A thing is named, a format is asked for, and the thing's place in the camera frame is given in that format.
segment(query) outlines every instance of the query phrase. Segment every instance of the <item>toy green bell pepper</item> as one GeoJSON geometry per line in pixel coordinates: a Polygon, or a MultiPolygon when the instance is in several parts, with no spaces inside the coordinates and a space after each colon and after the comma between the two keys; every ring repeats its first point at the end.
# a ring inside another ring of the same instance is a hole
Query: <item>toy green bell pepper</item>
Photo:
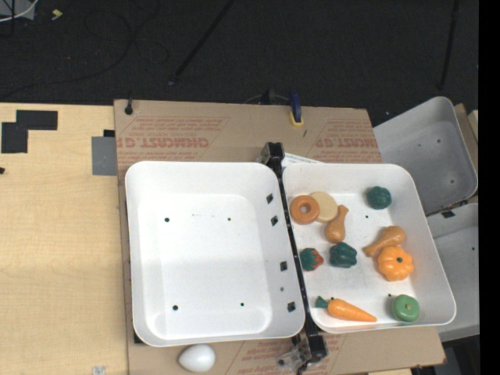
{"type": "Polygon", "coordinates": [[[356,259],[357,254],[355,248],[341,241],[330,248],[330,264],[341,268],[349,268],[358,262],[356,259]]]}

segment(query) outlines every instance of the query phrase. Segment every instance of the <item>toy donut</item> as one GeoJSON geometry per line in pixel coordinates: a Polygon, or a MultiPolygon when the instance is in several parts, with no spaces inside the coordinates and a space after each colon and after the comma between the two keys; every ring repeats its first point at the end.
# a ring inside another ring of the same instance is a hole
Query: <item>toy donut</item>
{"type": "Polygon", "coordinates": [[[320,214],[320,205],[309,195],[299,195],[290,204],[290,215],[296,223],[314,222],[320,214]]]}

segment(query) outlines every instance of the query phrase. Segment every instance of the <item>black fabric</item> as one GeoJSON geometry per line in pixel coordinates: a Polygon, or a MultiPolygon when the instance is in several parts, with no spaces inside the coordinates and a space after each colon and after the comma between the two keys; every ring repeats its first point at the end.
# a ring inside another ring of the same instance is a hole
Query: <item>black fabric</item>
{"type": "Polygon", "coordinates": [[[12,34],[0,23],[0,101],[257,103],[272,88],[374,126],[438,95],[478,108],[479,0],[459,0],[442,90],[454,0],[237,0],[169,87],[228,1],[40,0],[12,34]]]}

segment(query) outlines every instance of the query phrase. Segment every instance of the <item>empty white tray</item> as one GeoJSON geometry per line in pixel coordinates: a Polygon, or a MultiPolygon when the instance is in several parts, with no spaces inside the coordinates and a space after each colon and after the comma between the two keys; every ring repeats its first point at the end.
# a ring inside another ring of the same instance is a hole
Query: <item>empty white tray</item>
{"type": "Polygon", "coordinates": [[[442,341],[474,336],[479,327],[479,205],[427,218],[456,300],[456,317],[437,328],[442,341]]]}
{"type": "Polygon", "coordinates": [[[477,190],[477,174],[453,104],[435,97],[374,127],[384,163],[407,169],[427,215],[477,190]]]}
{"type": "Polygon", "coordinates": [[[299,225],[292,220],[298,250],[316,248],[324,258],[318,269],[304,272],[309,304],[318,296],[342,298],[378,318],[376,323],[339,320],[325,309],[312,308],[316,324],[329,333],[417,327],[450,323],[455,316],[455,299],[431,236],[411,175],[394,164],[296,163],[284,171],[288,203],[298,195],[324,191],[337,204],[345,205],[345,242],[358,252],[358,262],[350,268],[330,264],[331,244],[325,237],[326,224],[299,225]],[[387,188],[392,203],[386,209],[371,209],[366,192],[373,186],[387,188]],[[414,272],[406,279],[388,281],[377,269],[375,258],[363,247],[377,239],[383,228],[399,225],[406,233],[402,247],[413,257],[414,272]],[[420,303],[420,317],[413,323],[397,321],[391,313],[393,297],[407,294],[420,303]]]}
{"type": "Polygon", "coordinates": [[[134,329],[146,344],[285,338],[305,313],[274,172],[254,162],[127,171],[134,329]]]}

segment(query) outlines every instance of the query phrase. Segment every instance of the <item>toy pumpkin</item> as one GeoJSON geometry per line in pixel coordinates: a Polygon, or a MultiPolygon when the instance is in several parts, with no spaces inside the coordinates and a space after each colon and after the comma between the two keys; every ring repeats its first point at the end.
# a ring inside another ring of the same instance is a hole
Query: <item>toy pumpkin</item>
{"type": "Polygon", "coordinates": [[[387,280],[403,280],[415,269],[413,257],[399,245],[383,248],[377,262],[379,271],[387,280]]]}

